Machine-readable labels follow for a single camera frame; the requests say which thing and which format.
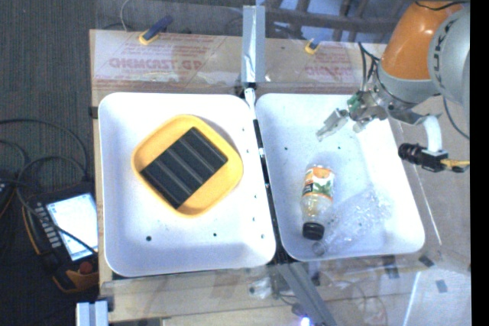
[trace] plastic bottle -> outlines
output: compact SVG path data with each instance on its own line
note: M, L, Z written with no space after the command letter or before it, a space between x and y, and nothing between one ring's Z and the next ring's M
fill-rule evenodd
M321 240L325 231L326 211L333 203L335 174L331 169L313 164L307 167L300 207L303 215L303 236Z

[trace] black bottle cap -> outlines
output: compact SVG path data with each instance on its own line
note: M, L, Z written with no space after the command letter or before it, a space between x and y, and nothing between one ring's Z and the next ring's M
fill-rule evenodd
M303 236L311 240L320 240L324 235L324 226L319 223L304 223Z

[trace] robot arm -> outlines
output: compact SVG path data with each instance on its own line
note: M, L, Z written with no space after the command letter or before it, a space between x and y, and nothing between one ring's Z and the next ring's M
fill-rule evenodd
M435 172L445 168L463 171L442 150L435 116L419 115L412 108L434 95L443 95L462 105L469 125L469 74L470 4L419 0L405 11L383 56L368 71L364 60L364 80L347 101L348 110L333 112L316 135L321 140L348 119L355 122L357 132L374 119L388 117L423 124L429 138L437 140L432 143L434 147L404 144L400 157Z

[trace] white tray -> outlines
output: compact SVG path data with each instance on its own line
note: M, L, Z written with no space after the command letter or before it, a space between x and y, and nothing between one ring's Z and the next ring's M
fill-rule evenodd
M131 153L175 115L209 122L241 155L240 183L197 218L179 218L148 193ZM276 242L248 105L232 95L117 92L99 106L105 258L122 276L256 267Z
M388 121L372 121L359 134L349 121L319 142L316 131L336 109L346 108L349 95L266 94L257 100L270 186L282 244L300 261L412 253L425 241ZM385 195L391 216L382 227L349 247L318 256L314 241L302 236L300 195L306 166L320 162L336 173L335 200L341 202L372 188Z

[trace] bottle label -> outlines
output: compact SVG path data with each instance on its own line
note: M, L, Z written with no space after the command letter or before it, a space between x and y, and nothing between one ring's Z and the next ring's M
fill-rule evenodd
M335 174L330 169L321 166L313 166L306 170L303 185L303 196L321 195L333 200L333 182Z

